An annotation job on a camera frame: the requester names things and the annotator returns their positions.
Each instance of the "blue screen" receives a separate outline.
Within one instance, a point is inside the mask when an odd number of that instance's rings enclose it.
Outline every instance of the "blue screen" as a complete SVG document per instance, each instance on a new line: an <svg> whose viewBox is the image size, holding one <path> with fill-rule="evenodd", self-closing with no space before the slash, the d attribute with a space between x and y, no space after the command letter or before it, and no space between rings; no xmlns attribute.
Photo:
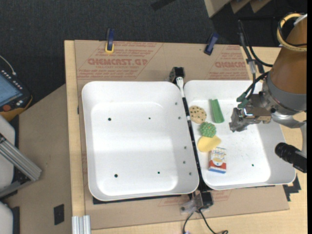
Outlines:
<svg viewBox="0 0 312 234"><path fill-rule="evenodd" d="M7 104L21 95L22 93L16 87L0 75L0 106Z"/></svg>

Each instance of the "wooden table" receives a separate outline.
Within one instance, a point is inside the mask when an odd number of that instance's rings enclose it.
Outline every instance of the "wooden table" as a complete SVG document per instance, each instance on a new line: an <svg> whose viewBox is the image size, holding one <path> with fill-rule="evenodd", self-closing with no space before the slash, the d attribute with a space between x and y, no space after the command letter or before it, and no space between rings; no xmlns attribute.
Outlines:
<svg viewBox="0 0 312 234"><path fill-rule="evenodd" d="M64 43L65 47L65 67L66 67L66 87L67 87L67 107L69 125L69 152L70 152L70 171L71 171L71 195L72 195L72 215L85 215L84 190L82 179L82 162L80 148L80 129L77 114L77 77L75 61L75 44L72 40ZM254 48L257 55L267 63L274 63L280 48ZM304 120L305 114L296 117ZM286 142L301 149L302 136L300 130L290 130L283 127ZM268 212L260 214L247 214L237 216L227 216L210 218L208 223L215 231L229 230L230 234L235 233L307 233L307 175L298 173L301 191L291 195L289 202L290 209L281 212ZM170 222L149 224L113 229L94 230L93 234L180 234L182 233L183 222ZM210 233L203 220L190 220L187 229L192 234Z"/></svg>

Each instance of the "black fabric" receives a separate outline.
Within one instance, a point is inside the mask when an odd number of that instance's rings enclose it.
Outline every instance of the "black fabric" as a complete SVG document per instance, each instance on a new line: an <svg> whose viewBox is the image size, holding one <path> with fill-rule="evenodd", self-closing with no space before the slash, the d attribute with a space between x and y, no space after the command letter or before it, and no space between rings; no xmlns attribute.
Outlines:
<svg viewBox="0 0 312 234"><path fill-rule="evenodd" d="M217 43L238 44L239 17L307 11L307 0L273 0L256 14L250 5L234 14L228 4L210 19L204 0L174 0L155 11L151 4L157 1L0 0L0 55L27 85L34 104L65 83L66 39L105 39L107 28L114 28L116 40L205 43L217 32ZM244 25L252 45L278 45L275 19ZM0 67L7 67L1 59Z"/></svg>

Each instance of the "blue clamp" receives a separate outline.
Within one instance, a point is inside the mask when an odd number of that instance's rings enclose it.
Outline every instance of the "blue clamp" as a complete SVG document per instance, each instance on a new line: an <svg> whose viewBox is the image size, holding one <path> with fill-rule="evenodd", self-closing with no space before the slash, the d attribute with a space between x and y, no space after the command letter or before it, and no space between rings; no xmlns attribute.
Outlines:
<svg viewBox="0 0 312 234"><path fill-rule="evenodd" d="M110 29L110 28L108 28L108 30L107 30L107 33L106 33L107 42L105 44L105 52L106 53L114 52L114 44L113 44L114 31L115 31L114 29Z"/></svg>
<svg viewBox="0 0 312 234"><path fill-rule="evenodd" d="M208 40L208 45L206 46L204 53L207 55L211 55L214 49L214 45L216 41L219 39L219 34L218 33L212 33L209 40Z"/></svg>

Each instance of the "toy broccoli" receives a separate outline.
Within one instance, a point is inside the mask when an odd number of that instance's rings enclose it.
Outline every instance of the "toy broccoli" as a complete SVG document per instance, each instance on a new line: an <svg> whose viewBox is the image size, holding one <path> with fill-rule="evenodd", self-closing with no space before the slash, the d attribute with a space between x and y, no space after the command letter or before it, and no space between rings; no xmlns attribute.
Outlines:
<svg viewBox="0 0 312 234"><path fill-rule="evenodd" d="M213 125L212 123L208 123L208 122L201 123L199 130L200 130L201 135L205 137L212 138L216 134L215 125Z"/></svg>

